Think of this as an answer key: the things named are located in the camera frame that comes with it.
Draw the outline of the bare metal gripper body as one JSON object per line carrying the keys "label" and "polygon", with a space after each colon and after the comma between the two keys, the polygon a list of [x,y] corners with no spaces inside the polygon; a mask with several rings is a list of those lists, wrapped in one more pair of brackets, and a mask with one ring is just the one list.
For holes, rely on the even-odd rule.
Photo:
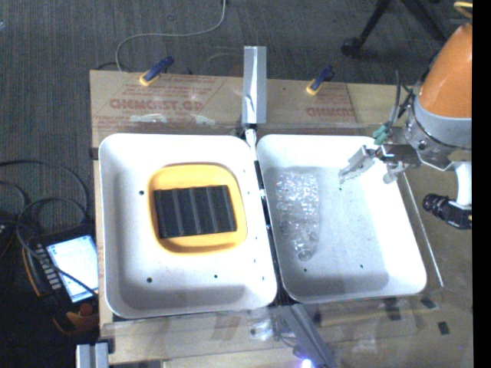
{"label": "bare metal gripper body", "polygon": [[441,121],[433,132],[415,117],[402,127],[383,127],[378,136],[378,158],[389,164],[426,165],[439,171],[456,170],[471,162],[472,134]]}

